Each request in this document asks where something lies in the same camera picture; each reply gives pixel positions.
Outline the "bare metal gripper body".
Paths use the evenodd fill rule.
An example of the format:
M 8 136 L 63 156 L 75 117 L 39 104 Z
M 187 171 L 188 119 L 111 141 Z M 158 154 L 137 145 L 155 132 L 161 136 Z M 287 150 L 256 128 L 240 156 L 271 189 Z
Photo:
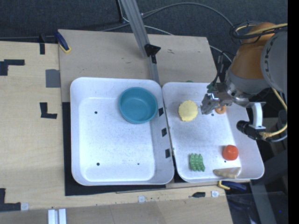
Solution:
M 231 106 L 236 103 L 240 106 L 246 106 L 249 103 L 249 95 L 238 89 L 232 83 L 213 83 L 207 87 L 207 94 L 220 99 L 218 106 Z

